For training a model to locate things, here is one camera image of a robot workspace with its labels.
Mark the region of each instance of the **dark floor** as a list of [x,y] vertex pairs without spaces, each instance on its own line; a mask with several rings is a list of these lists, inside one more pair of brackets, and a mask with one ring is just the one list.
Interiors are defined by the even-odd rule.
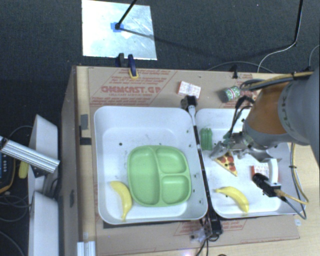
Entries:
[[[130,3],[130,0],[109,1]],[[299,0],[139,0],[150,5],[158,60],[138,60],[141,68],[207,70],[230,61],[259,64],[268,53],[289,46],[295,36]],[[114,66],[109,58],[82,55],[80,0],[0,1],[0,135],[32,125],[35,115],[59,126],[71,65]],[[291,73],[308,66],[311,50],[319,44],[320,2],[303,3],[296,46],[274,54],[263,66]],[[319,48],[311,67],[319,65]],[[232,65],[216,70],[228,71]],[[239,71],[257,67],[238,64]],[[27,144],[30,130],[15,135]],[[15,179],[13,195],[24,197],[26,182]],[[19,214],[0,205],[0,215]],[[0,231],[28,254],[29,218],[14,223],[0,220]],[[0,234],[0,256],[19,255]]]

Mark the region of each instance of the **green plate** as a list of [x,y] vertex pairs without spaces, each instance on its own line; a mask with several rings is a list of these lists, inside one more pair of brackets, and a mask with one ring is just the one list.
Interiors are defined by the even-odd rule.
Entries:
[[187,159],[175,147],[136,147],[128,156],[127,174],[131,196],[143,206],[174,206],[191,194]]

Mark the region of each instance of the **metal plate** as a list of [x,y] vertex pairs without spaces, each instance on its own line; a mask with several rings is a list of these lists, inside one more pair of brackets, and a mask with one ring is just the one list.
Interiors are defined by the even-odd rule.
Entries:
[[157,60],[150,7],[134,5],[122,22],[122,31],[114,25],[130,5],[82,0],[83,55],[115,58],[120,53],[135,59]]

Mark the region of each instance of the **multimeter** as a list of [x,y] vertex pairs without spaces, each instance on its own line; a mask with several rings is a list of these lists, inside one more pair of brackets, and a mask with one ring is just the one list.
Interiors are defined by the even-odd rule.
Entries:
[[15,177],[14,159],[0,153],[0,193],[8,190]]

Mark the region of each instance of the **white tray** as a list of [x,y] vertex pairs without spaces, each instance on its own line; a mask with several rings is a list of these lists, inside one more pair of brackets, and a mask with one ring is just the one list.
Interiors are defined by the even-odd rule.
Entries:
[[[94,115],[98,209],[110,224],[186,221],[202,218],[208,209],[190,115],[180,108],[104,106]],[[122,202],[109,182],[128,186],[127,159],[136,147],[171,146],[182,151],[190,169],[191,195],[179,205],[145,207],[133,202],[122,221]]]
[[[240,118],[246,118],[249,110],[244,110]],[[212,145],[223,139],[223,135],[231,127],[234,109],[201,109],[196,114],[196,124],[198,132],[202,128],[211,128],[212,130]],[[233,132],[240,132],[243,123],[238,121]],[[295,214],[294,210],[278,197],[268,197],[263,195],[263,192],[252,181],[251,166],[259,165],[259,162],[251,155],[247,155],[243,159],[234,157],[235,166],[238,172],[238,177],[234,176],[215,161],[212,161],[210,151],[202,152],[206,170],[207,181],[209,185],[212,206],[217,214],[226,219],[243,218],[243,217],[260,217],[283,214]],[[273,161],[274,169],[272,182],[281,183],[281,189],[289,195],[297,197],[294,187],[291,170],[290,170],[290,151],[287,143],[281,143],[277,148],[269,150],[269,154],[276,159],[281,159],[278,163]],[[216,193],[215,189],[221,187],[232,186],[239,189],[249,201],[249,212],[243,213],[237,206],[235,201],[226,197],[221,193]],[[301,209],[299,203],[292,202],[297,208]]]

